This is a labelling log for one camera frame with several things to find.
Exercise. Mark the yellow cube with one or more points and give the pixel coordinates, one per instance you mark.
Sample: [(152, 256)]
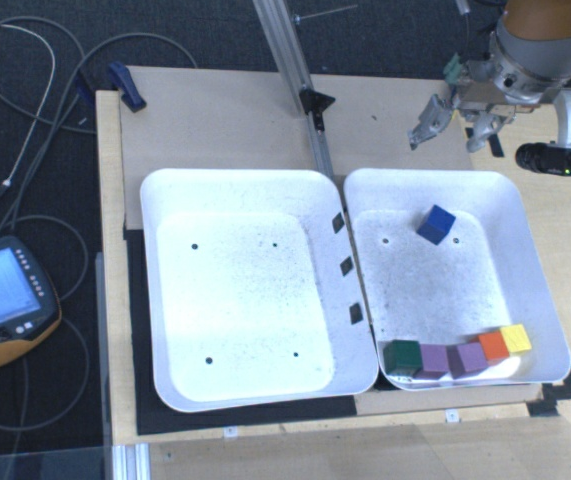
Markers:
[(516, 339)]

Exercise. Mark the blue cube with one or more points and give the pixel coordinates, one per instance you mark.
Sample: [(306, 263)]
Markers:
[(435, 224)]

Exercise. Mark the purple cube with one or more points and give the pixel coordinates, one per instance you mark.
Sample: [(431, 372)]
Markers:
[(467, 359), (435, 359)]

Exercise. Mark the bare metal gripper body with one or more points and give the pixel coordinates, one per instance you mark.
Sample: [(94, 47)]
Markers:
[(502, 85)]

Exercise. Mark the white plastic tray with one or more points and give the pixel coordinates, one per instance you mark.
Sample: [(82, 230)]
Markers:
[(245, 308), (430, 293)]

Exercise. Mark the black cylinder on white bracket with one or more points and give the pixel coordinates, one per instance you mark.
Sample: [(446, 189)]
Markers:
[(547, 158)]

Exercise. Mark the green cube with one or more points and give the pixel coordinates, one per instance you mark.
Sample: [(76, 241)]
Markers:
[(401, 355)]

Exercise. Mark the orange cube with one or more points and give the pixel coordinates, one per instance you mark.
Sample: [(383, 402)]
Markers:
[(494, 347)]

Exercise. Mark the pale wood board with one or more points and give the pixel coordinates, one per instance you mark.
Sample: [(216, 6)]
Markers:
[(225, 128)]

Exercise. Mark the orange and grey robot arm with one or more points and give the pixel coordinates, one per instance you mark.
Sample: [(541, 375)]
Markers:
[(540, 13)]

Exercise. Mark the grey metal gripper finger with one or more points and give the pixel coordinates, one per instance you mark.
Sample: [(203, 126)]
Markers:
[(432, 120), (485, 130)]

